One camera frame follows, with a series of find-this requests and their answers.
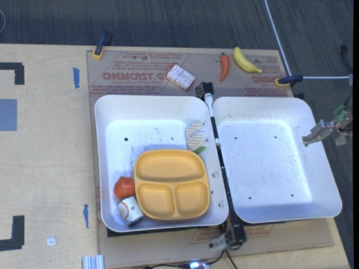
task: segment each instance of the white can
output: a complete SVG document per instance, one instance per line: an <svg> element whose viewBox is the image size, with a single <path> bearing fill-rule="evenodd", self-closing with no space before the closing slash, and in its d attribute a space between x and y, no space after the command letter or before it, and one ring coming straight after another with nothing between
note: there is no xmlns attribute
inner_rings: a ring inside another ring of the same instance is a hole
<svg viewBox="0 0 359 269"><path fill-rule="evenodd" d="M128 226L133 226L144 218L144 214L134 196L121 200L117 204L117 208Z"/></svg>

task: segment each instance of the orange compartment tray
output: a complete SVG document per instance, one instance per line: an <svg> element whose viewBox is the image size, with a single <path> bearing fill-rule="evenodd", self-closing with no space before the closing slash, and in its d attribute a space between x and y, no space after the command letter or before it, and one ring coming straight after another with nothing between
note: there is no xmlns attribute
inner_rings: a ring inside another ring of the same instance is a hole
<svg viewBox="0 0 359 269"><path fill-rule="evenodd" d="M150 218L191 219L209 207L206 167L192 151L146 151L135 162L134 180L137 202Z"/></svg>

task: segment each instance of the eraser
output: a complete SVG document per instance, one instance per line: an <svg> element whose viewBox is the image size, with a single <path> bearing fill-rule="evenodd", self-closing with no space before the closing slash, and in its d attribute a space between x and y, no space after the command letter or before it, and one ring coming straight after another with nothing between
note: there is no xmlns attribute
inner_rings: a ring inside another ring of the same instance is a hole
<svg viewBox="0 0 359 269"><path fill-rule="evenodd" d="M196 154L206 148L206 141L200 122L195 122L186 128L186 140L188 150Z"/></svg>
<svg viewBox="0 0 359 269"><path fill-rule="evenodd" d="M177 64L169 70L166 74L166 78L185 91L188 90L196 79L195 76L191 75Z"/></svg>

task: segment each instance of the banana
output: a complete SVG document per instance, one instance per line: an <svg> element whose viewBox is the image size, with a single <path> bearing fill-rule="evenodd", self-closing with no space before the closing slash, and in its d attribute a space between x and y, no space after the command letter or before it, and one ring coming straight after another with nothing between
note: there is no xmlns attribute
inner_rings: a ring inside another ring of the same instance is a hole
<svg viewBox="0 0 359 269"><path fill-rule="evenodd" d="M239 47L234 48L233 57L236 63L246 72L262 73L261 69L258 69L252 62L247 60Z"/></svg>

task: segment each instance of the wooden table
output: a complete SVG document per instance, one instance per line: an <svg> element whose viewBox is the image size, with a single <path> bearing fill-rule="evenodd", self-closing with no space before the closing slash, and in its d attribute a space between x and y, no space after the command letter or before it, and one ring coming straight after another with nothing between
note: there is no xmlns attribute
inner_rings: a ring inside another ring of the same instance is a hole
<svg viewBox="0 0 359 269"><path fill-rule="evenodd" d="M11 239L13 216L25 216L25 244L0 251L0 268L81 268L83 256L99 254L86 61L92 49L0 45L0 62L25 66L24 85L15 85L14 71L0 71L0 99L17 100L16 131L0 131L0 239ZM79 88L74 86L73 68L80 71ZM89 228L84 225L84 205ZM334 246L234 261L239 268L349 268L334 220L328 219L328 224ZM55 246L47 245L52 236ZM223 258L212 268L232 265Z"/></svg>

